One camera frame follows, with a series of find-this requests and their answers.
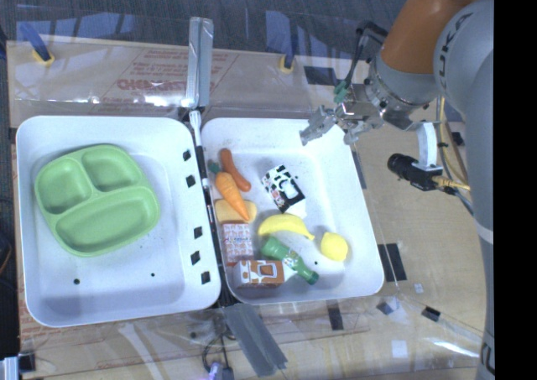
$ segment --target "clear plastic sheet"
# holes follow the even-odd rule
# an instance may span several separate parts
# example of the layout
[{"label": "clear plastic sheet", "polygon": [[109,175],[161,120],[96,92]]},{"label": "clear plastic sheet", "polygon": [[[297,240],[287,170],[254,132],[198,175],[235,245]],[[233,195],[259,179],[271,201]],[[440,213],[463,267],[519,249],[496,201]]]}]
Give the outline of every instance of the clear plastic sheet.
[{"label": "clear plastic sheet", "polygon": [[[215,28],[204,122],[222,116],[304,118],[320,104],[330,106],[334,85],[349,70],[357,21],[278,12],[251,18],[264,21],[257,27],[264,32],[263,47],[248,48],[244,40],[236,49],[219,49]],[[181,100],[189,21],[53,8],[21,8],[20,21],[39,33],[55,62],[39,63],[22,33],[8,43],[12,127],[36,114],[186,116]],[[337,41],[324,43],[328,25]],[[291,71],[282,67],[290,56]],[[140,95],[111,92],[114,83],[130,80],[127,73],[143,76],[135,70],[142,68],[140,57],[148,59],[143,67],[156,72],[149,79],[158,77],[159,86],[169,90],[154,85]],[[175,67],[165,75],[158,69],[172,68],[166,67],[169,60]],[[361,62],[356,80],[367,70]],[[108,97],[114,98],[108,105],[126,106],[93,108]],[[419,111],[416,120],[431,119],[430,109]],[[363,134],[350,147],[383,260],[384,286],[362,298],[255,306],[288,359],[286,369],[271,378],[357,378],[477,366],[485,288],[472,219],[456,197],[419,192],[385,165],[390,154],[416,155],[417,148],[414,134],[387,127]],[[225,334],[223,308],[54,329],[32,319],[23,283],[20,268],[21,357],[30,366],[23,378],[84,372],[86,378],[110,373],[157,379],[176,378],[180,371],[181,378],[208,379],[204,360],[227,361],[237,379],[256,377],[236,337]]]}]

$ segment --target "toy carrot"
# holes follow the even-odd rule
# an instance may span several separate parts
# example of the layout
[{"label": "toy carrot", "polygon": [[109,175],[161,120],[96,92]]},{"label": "toy carrot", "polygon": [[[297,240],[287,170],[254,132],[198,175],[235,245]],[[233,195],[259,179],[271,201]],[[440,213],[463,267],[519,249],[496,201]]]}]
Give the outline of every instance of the toy carrot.
[{"label": "toy carrot", "polygon": [[232,175],[238,189],[240,189],[242,192],[248,192],[252,189],[252,184],[246,180],[241,173],[239,173],[237,167],[235,166],[231,150],[228,148],[223,148],[220,151],[220,160],[222,162],[223,170]]},{"label": "toy carrot", "polygon": [[216,174],[215,186],[224,197],[224,200],[235,209],[242,219],[249,221],[250,215],[248,214],[248,209],[232,175],[226,171],[220,171],[220,167],[214,163],[209,165],[209,169]]}]

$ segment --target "brown sausage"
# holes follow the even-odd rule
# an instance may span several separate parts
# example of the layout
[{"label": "brown sausage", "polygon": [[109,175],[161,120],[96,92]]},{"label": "brown sausage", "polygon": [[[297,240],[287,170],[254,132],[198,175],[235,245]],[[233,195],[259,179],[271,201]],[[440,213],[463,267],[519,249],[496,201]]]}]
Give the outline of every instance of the brown sausage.
[{"label": "brown sausage", "polygon": [[220,160],[222,162],[222,169],[232,175],[233,180],[235,180],[239,190],[242,192],[248,192],[250,189],[252,189],[252,184],[238,172],[237,167],[233,162],[231,150],[228,148],[223,148],[220,151]]}]

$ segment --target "toy banana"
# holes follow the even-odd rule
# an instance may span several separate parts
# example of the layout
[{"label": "toy banana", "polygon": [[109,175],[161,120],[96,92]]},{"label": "toy banana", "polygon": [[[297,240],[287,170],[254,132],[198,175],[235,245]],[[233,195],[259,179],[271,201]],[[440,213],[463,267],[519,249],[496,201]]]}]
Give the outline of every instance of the toy banana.
[{"label": "toy banana", "polygon": [[278,231],[295,232],[310,240],[315,238],[315,236],[308,231],[302,219],[289,213],[279,213],[267,217],[261,222],[261,225],[259,225],[258,235],[264,236]]}]

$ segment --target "white plastic tray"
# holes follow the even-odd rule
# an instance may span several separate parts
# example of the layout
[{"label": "white plastic tray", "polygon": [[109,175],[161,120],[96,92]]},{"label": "white plastic tray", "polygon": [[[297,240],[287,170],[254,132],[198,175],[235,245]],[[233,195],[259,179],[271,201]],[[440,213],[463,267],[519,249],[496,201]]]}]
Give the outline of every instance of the white plastic tray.
[{"label": "white plastic tray", "polygon": [[[98,143],[116,144],[133,156],[158,196],[161,215],[136,242],[79,258],[54,239],[33,186],[50,160]],[[166,117],[32,117],[17,131],[17,166],[26,304],[38,322],[84,325],[200,310],[216,301],[222,283],[196,153],[182,123]],[[190,175],[196,180],[191,187]]]},{"label": "white plastic tray", "polygon": [[[308,267],[319,275],[314,285],[294,276],[276,289],[239,289],[227,267],[230,290],[243,302],[267,304],[319,299],[342,299],[376,294],[383,285],[384,272],[368,209],[363,197],[352,152],[343,142],[343,131],[334,127],[322,138],[302,146],[299,131],[306,120],[267,118],[216,118],[201,132],[206,161],[218,161],[219,151],[229,148],[235,165],[252,183],[244,193],[253,201],[258,216],[251,225],[254,253],[260,256],[261,238],[257,229],[267,216],[279,214],[263,188],[264,173],[284,164],[296,176],[306,198],[304,222],[315,240],[290,232],[275,235],[292,247]],[[213,199],[222,196],[213,187]],[[331,261],[321,254],[324,232],[336,232],[349,244],[344,263]]]}]

